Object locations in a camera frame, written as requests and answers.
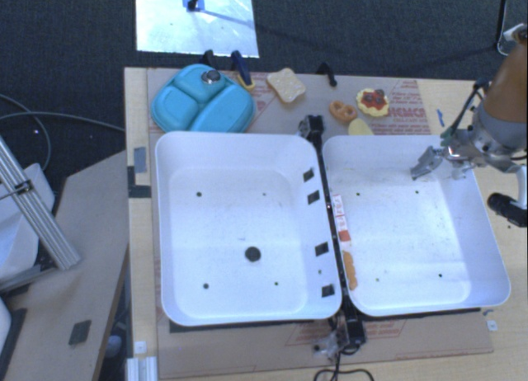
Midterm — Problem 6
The red and white packet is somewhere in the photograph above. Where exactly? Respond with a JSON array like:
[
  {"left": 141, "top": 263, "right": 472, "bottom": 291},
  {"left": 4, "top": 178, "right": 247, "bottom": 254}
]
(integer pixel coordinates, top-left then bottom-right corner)
[{"left": 330, "top": 193, "right": 353, "bottom": 244}]

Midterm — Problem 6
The brown cardboard board red print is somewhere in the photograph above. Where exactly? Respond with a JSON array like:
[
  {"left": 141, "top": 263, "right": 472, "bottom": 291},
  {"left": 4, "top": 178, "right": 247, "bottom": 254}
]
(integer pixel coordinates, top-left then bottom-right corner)
[{"left": 146, "top": 67, "right": 495, "bottom": 380}]

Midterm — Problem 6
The blue divided plate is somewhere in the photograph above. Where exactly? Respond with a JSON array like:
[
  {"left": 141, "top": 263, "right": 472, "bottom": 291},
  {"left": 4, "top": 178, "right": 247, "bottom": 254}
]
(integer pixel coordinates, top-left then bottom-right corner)
[{"left": 149, "top": 63, "right": 257, "bottom": 134}]

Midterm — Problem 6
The black cylinder on white bracket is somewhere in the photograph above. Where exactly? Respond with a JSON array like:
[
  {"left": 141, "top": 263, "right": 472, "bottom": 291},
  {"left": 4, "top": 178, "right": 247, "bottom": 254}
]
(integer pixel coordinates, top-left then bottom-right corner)
[{"left": 486, "top": 163, "right": 528, "bottom": 228}]

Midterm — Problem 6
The toy bread slice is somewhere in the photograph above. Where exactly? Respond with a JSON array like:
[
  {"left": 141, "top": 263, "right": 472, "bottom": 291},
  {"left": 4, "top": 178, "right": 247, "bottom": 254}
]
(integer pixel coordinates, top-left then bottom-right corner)
[{"left": 265, "top": 67, "right": 308, "bottom": 105}]

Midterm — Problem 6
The white plastic tray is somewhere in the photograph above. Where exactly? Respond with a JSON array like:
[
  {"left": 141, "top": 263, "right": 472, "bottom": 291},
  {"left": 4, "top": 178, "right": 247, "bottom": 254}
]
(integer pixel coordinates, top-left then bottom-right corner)
[
  {"left": 321, "top": 134, "right": 512, "bottom": 318},
  {"left": 154, "top": 130, "right": 344, "bottom": 327}
]

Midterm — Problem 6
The orange toy carrot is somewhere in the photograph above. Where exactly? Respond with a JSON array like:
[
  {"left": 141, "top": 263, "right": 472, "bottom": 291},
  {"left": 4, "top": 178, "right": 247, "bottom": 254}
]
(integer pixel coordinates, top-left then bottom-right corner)
[{"left": 342, "top": 250, "right": 360, "bottom": 292}]

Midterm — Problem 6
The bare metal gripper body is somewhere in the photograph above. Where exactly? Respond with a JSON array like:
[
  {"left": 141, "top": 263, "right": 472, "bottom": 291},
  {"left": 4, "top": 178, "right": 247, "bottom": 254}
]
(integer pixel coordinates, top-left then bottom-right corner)
[{"left": 440, "top": 127, "right": 513, "bottom": 171}]

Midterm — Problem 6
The orange toy pretzel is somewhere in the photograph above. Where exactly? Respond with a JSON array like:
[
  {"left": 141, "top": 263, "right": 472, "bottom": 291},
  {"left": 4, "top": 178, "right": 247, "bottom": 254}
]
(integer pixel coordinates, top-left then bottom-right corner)
[{"left": 328, "top": 100, "right": 359, "bottom": 126}]

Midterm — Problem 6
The thin black and white rod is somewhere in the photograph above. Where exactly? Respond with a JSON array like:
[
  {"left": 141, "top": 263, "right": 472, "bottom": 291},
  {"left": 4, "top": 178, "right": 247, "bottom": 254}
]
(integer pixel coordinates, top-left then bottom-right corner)
[{"left": 313, "top": 131, "right": 356, "bottom": 325}]

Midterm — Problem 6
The yellow toy chip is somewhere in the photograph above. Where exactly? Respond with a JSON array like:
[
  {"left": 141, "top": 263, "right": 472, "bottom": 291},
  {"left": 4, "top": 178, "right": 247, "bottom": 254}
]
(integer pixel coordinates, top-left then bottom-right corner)
[{"left": 346, "top": 117, "right": 375, "bottom": 138}]

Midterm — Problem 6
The toy pizza slice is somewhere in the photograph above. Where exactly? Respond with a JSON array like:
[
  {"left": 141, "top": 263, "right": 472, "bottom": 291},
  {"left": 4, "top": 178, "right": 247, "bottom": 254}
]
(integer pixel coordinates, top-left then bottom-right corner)
[{"left": 355, "top": 87, "right": 391, "bottom": 119}]

